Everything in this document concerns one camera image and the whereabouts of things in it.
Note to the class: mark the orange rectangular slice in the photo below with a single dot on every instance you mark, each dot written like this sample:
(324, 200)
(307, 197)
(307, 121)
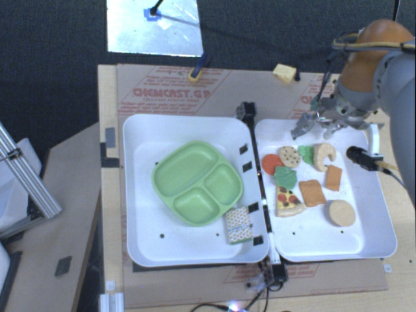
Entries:
(333, 177)

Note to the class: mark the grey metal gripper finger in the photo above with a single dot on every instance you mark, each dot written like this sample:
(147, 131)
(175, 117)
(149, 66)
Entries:
(303, 126)
(331, 130)

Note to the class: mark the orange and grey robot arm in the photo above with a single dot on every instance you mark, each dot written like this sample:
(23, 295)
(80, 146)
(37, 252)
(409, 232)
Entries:
(395, 86)

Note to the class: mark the red tomato slice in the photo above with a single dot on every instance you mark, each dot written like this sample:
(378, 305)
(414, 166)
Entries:
(268, 165)

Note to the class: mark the round tan bun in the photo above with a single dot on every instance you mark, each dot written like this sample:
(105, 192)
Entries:
(342, 213)

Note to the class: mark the orange bread slice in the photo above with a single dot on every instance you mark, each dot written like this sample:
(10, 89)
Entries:
(312, 193)

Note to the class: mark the brown cardboard board, red print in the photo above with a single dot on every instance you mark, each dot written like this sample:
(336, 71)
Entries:
(182, 93)

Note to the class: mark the black cylinder on white bracket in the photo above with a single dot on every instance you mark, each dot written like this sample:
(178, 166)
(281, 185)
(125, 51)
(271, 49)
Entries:
(364, 158)

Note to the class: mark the yellow cheese wedge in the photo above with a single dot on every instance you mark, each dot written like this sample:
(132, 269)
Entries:
(284, 72)

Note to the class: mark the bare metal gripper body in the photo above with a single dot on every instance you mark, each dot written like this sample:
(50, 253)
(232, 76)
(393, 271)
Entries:
(342, 111)

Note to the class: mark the white plastic tray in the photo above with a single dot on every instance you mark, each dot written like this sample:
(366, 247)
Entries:
(146, 232)
(312, 239)

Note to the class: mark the tan chocolate chip biscuit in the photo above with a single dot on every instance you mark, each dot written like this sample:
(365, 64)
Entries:
(289, 156)

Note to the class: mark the yellow pizza slice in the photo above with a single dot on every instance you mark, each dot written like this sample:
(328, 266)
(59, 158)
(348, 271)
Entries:
(286, 205)

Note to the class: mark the green divided plate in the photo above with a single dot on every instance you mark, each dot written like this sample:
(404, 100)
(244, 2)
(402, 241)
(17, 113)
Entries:
(191, 174)

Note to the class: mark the white yellow-patterned carton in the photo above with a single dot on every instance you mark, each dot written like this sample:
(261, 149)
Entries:
(239, 225)

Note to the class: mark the thin black and white rod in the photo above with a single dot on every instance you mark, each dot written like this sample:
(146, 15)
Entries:
(260, 177)

